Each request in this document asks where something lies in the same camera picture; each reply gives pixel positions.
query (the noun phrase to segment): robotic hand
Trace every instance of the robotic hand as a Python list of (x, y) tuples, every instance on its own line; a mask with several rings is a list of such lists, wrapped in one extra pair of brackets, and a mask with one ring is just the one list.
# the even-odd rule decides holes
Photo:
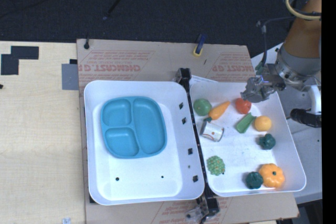
[(260, 63), (262, 70), (257, 71), (260, 76), (249, 78), (246, 90), (240, 95), (244, 100), (257, 103), (267, 100), (275, 91), (283, 91), (287, 86), (308, 92), (312, 101), (311, 109), (293, 109), (290, 116), (308, 126), (321, 127), (320, 86), (312, 79), (321, 71), (322, 0), (309, 0), (302, 10), (292, 8), (293, 0), (284, 1), (296, 18), (277, 52), (276, 62)]

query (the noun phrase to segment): toy orange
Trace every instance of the toy orange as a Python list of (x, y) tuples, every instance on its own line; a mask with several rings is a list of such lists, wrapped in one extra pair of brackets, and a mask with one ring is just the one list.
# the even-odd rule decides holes
[(260, 131), (268, 131), (272, 127), (272, 120), (268, 116), (259, 116), (254, 120), (254, 127)]

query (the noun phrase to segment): carrot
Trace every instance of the carrot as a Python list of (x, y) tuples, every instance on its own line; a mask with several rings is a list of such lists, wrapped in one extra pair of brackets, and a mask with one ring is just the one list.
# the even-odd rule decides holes
[(220, 116), (224, 114), (229, 105), (230, 101), (219, 104), (209, 111), (208, 116), (211, 118), (211, 120), (217, 120)]

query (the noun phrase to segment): blue divided plate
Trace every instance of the blue divided plate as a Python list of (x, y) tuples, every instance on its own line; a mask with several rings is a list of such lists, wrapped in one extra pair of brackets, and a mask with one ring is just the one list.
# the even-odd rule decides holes
[(147, 97), (121, 97), (107, 101), (100, 113), (105, 146), (117, 158), (154, 156), (167, 145), (161, 109)]

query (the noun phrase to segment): wooden surface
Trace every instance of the wooden surface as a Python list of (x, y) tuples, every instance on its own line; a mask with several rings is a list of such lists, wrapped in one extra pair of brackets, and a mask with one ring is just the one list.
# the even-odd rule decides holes
[(19, 75), (0, 76), (0, 223), (85, 223), (78, 91), (62, 90), (61, 65), (76, 44), (39, 46), (19, 60)]

